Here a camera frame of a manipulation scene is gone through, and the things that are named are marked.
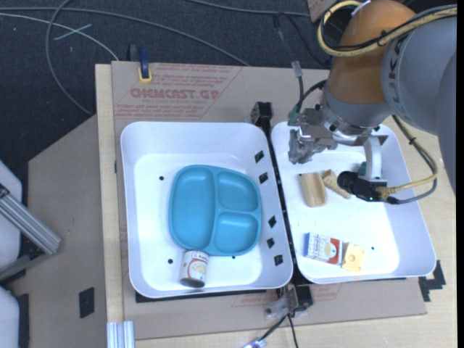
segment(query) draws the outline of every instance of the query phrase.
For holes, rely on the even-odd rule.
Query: can label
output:
[[[204,287],[209,258],[198,250],[187,251],[183,256],[181,283],[188,287]]]

